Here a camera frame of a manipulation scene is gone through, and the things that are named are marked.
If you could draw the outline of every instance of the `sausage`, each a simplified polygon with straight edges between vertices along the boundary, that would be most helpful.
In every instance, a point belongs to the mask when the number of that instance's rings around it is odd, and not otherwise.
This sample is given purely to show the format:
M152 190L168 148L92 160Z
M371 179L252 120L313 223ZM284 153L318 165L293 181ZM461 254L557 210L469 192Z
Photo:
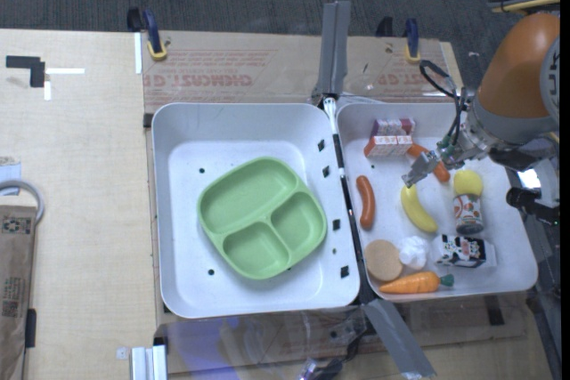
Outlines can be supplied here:
M374 191L371 182L364 175L356 178L356 188L362 198L362 213L360 216L360 224L365 230L369 230L374 222L374 213L376 212L376 200L374 199Z
M412 157L418 158L419 154L421 154L422 152L429 152L429 150L414 142L410 146L410 148L406 150L406 152L410 154ZM441 161L437 163L437 166L434 169L434 175L436 176L439 182L448 182L452 177L449 174L449 171L447 171L447 168L445 168L444 164Z

